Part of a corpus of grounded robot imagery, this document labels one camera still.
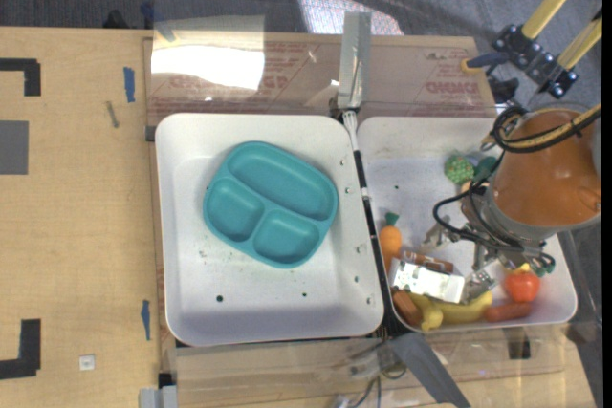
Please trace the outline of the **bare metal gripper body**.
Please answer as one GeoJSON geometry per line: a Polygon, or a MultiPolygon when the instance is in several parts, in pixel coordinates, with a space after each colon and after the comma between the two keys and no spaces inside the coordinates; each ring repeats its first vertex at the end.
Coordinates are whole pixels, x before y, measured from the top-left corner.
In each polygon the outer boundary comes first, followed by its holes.
{"type": "Polygon", "coordinates": [[[474,243],[472,268],[479,270],[497,260],[504,268],[518,270],[527,265],[531,272],[546,271],[545,242],[519,240],[495,228],[464,225],[459,236],[474,243]]]}

